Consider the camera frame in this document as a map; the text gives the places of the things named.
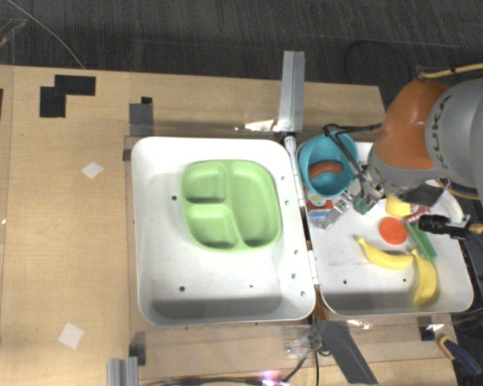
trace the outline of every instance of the wooden surface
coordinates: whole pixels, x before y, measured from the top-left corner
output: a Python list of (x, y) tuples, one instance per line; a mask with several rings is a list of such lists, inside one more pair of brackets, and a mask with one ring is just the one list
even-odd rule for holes
[[(53, 86), (55, 74), (95, 76), (96, 96), (68, 96), (65, 119), (39, 118), (39, 88)], [(0, 67), (0, 88), (10, 98), (0, 124), (0, 386), (105, 385), (107, 359), (125, 358), (130, 341), (122, 161), (129, 103), (152, 97), (159, 124), (242, 126), (277, 117), (280, 82)], [(380, 121), (383, 110), (376, 88), (306, 84), (304, 116), (306, 127), (358, 125)], [(81, 172), (91, 162), (104, 167), (95, 179)], [(75, 350), (58, 341), (67, 322), (84, 331)], [(413, 325), (391, 338), (383, 330), (378, 343), (356, 335), (376, 377), (382, 384), (456, 384), (449, 360), (434, 343), (422, 344)], [(279, 357), (270, 361), (282, 360), (281, 347), (265, 351)], [(185, 356), (172, 358), (181, 357), (184, 366)], [(344, 384), (334, 362), (322, 364), (320, 384)], [(313, 377), (305, 368), (292, 384)]]

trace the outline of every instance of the banana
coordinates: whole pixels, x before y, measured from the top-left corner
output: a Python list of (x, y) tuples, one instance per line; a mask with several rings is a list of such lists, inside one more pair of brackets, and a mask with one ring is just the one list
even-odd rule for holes
[(419, 255), (414, 248), (411, 254), (415, 257), (417, 269), (419, 270), (419, 286), (415, 291), (413, 303), (421, 306), (431, 300), (436, 292), (436, 269), (435, 265)]
[(368, 244), (363, 237), (357, 241), (365, 250), (365, 256), (371, 263), (390, 270), (402, 270), (411, 265), (413, 256), (411, 254), (389, 254), (381, 249)]

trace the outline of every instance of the white diamond sticker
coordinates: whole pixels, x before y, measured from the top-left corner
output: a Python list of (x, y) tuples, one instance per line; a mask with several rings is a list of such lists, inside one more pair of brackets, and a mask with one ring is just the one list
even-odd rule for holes
[(82, 329), (79, 329), (77, 326), (74, 326), (71, 323), (66, 323), (58, 340), (65, 346), (71, 347), (72, 349), (77, 349), (83, 334), (84, 331)]
[(98, 163), (91, 162), (84, 169), (82, 169), (82, 173), (84, 173), (90, 179), (95, 179), (97, 175), (103, 170), (104, 170), (104, 167), (102, 167)]

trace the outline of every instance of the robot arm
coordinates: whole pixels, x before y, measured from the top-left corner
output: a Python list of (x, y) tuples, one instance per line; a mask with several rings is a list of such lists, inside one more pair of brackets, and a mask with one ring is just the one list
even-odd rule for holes
[(370, 152), (367, 178), (373, 189), (426, 206), (441, 189), (425, 182), (449, 179), (476, 188), (483, 204), (483, 78), (452, 88), (430, 80), (407, 84)]

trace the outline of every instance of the green plate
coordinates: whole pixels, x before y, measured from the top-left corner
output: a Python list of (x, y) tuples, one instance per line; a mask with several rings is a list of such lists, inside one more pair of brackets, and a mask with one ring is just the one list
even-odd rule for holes
[(201, 248), (264, 248), (281, 236), (274, 182), (257, 163), (193, 163), (181, 179), (181, 202), (188, 234)]

